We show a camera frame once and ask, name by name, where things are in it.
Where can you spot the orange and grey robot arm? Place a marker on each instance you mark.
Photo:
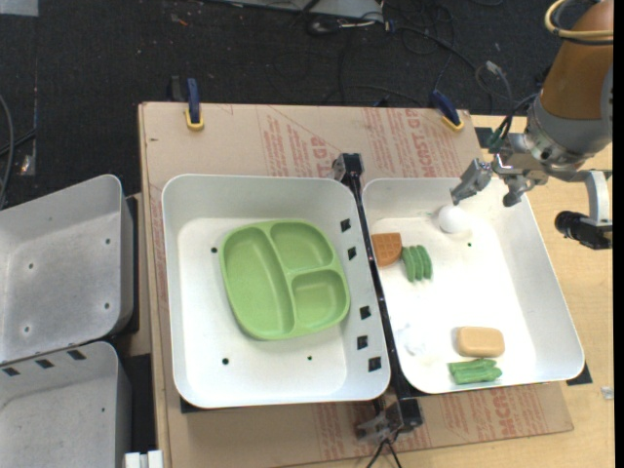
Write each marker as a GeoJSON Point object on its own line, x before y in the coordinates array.
{"type": "Point", "coordinates": [575, 76]}

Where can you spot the tan toy bread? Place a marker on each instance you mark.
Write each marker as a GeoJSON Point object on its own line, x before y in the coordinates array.
{"type": "Point", "coordinates": [480, 341]}

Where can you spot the white plastic tray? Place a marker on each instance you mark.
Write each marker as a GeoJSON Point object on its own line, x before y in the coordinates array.
{"type": "Point", "coordinates": [58, 271]}
{"type": "Point", "coordinates": [478, 290]}
{"type": "Point", "coordinates": [58, 417]}
{"type": "Point", "coordinates": [273, 373]}

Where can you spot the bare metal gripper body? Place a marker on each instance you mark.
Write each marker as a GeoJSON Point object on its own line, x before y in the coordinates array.
{"type": "Point", "coordinates": [534, 160]}

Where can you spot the green sliced toy cucumber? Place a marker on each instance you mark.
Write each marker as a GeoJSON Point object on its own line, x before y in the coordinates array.
{"type": "Point", "coordinates": [417, 262]}

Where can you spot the white ball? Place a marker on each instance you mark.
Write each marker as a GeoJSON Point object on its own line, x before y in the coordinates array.
{"type": "Point", "coordinates": [452, 219]}

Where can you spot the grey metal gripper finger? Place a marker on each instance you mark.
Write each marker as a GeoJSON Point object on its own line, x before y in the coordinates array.
{"type": "Point", "coordinates": [516, 192]}
{"type": "Point", "coordinates": [468, 182]}

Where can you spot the brown cardboard board red print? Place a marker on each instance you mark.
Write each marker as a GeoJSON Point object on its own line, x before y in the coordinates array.
{"type": "Point", "coordinates": [292, 134]}

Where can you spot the green toy beans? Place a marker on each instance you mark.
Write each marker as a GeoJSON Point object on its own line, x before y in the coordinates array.
{"type": "Point", "coordinates": [474, 372]}

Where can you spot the thin black rod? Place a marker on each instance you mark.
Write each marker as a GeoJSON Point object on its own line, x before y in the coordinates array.
{"type": "Point", "coordinates": [377, 281]}

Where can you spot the black cylinder on white bracket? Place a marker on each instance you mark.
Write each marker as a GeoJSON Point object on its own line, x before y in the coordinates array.
{"type": "Point", "coordinates": [585, 227]}

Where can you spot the green divided plate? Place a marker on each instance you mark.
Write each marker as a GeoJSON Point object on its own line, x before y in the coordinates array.
{"type": "Point", "coordinates": [273, 281]}

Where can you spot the brown toy waffle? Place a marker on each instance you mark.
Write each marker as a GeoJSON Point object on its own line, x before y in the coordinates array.
{"type": "Point", "coordinates": [387, 250]}

